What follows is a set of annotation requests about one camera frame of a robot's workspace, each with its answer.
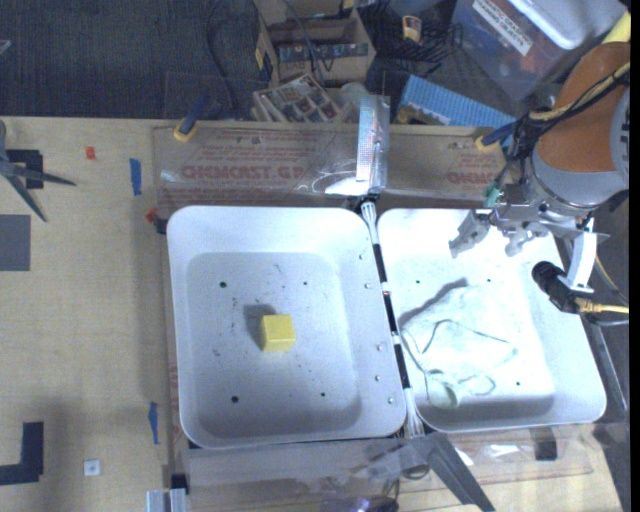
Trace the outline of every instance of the yellow cable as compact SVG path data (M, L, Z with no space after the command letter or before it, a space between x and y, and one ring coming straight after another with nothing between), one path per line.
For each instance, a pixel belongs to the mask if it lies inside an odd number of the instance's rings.
M626 11L604 38L602 44L627 43L629 41L631 41L631 13Z
M613 304L598 304L597 302L591 302L589 299L583 299L578 297L575 299L576 305L580 313L604 313L605 311L610 313L622 313L629 314L629 308L627 306L615 306Z
M622 300L622 302L624 302L626 305L629 304L629 301L627 300L627 298L624 296L624 294L620 291L620 288L618 287L618 285L614 282L613 279L611 279L611 276L609 275L609 273L606 271L606 269L604 268L604 265L602 264L602 260L600 260L600 256L598 256L598 254L596 253L596 266L598 267L598 270L600 271L600 276L607 281L607 283L609 284L609 287L612 289L612 291L614 293L617 293L620 297L620 299Z
M587 94L585 94L584 97L582 98L582 100L580 100L580 102L577 105L569 104L569 105L565 105L564 107L561 107L561 108L558 108L558 109L555 109L555 110L551 110L549 112L529 112L529 117L531 119L533 119L534 121L551 121L551 120L556 119L556 118L560 117L561 115L563 115L570 108L578 109L582 105L584 105L585 103L590 101L592 98L594 98L595 96L600 94L602 91L604 91L615 80L620 78L622 75L624 75L630 69L631 69L631 62L627 62L626 64L623 64L622 66L620 66L605 81L603 81L602 83L598 84L597 86L593 86L592 90L590 90Z
M196 134L196 130L198 129L198 125L194 124L191 130L189 131L189 133L182 133L180 131L180 128L182 128L182 124L186 120L187 120L186 117L184 119L181 119L180 122L173 129L173 136L180 142L189 142L191 138Z

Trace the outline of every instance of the metal bracket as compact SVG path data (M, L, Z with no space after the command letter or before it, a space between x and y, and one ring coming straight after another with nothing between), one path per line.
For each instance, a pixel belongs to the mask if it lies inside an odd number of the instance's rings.
M370 192L381 191L387 183L390 116L388 98L365 95L360 99L356 181L368 183Z
M187 512L186 490L148 491L146 512Z
M574 239L569 272L567 272L566 277L558 277L573 291L593 293L593 289L588 283L596 261L598 234L590 230L592 226L593 219L589 222L589 231L583 231Z
M475 210L469 211L458 227L458 236L449 242L451 256L455 258L461 252L473 248L482 242L489 233L491 224L488 215L479 214Z
M401 458L404 455L412 464L416 462L428 464L462 505L476 505L483 512L495 511L495 507L446 434L433 432L424 437L405 440L404 444L399 442L398 446L392 450L385 446L383 450L382 453L370 454L370 460L373 463L367 471L373 478L389 478L394 475L397 469L390 468L393 463L388 457Z

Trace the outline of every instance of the scissors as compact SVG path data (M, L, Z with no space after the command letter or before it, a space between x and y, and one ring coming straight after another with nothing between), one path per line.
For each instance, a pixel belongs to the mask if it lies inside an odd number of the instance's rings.
M4 122L0 121L0 176L7 178L9 183L11 183L16 192L20 194L20 197L25 200L35 214L44 222L47 222L43 211L40 209L38 203L29 193L27 187L22 183L20 178L36 181L49 181L51 183L59 183L61 185L75 186L75 183L73 181L65 180L64 178L59 178L58 176L53 176L52 174L33 171L10 162L9 156L7 155L7 148L5 147L6 135L7 127Z

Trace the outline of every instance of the blue object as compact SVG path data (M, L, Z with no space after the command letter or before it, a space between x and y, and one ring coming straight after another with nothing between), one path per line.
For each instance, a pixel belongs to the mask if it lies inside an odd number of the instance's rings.
M129 159L129 166L131 168L131 186L133 187L133 195L142 195L142 164L140 160L135 158Z
M501 128L516 119L444 87L412 75L398 108L413 106L448 126Z
M514 126L515 123L509 123L498 128L497 130L493 130L491 133L482 137L482 144L484 144L485 146L490 146L495 142L502 143L511 136Z
M196 121L202 117L204 109L209 104L209 100L210 98L208 94L204 94L196 100L193 108L187 114L187 117L184 119L182 125L180 126L180 133L182 133L183 135L187 135L193 129Z
M149 425L151 426L151 432L153 432L153 444L160 444L158 439L158 404L151 402L149 404Z

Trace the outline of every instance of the black square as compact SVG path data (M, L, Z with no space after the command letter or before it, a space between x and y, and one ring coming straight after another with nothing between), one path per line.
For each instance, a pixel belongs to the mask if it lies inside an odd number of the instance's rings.
M31 216L0 215L0 271L31 270Z

